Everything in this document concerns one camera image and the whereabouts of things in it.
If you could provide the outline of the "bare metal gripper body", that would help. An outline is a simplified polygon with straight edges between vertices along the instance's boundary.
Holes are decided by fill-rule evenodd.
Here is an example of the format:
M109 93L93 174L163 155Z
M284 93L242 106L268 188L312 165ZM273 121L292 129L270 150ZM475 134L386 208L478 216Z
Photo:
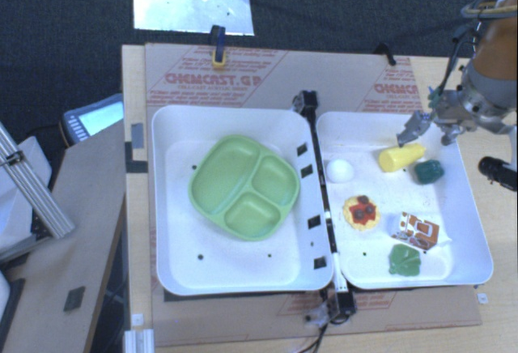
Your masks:
M507 125L503 122L507 109L491 103L475 91L444 90L439 94L435 90L428 100L434 122L445 130L456 130L460 134L481 128L492 134L507 133Z

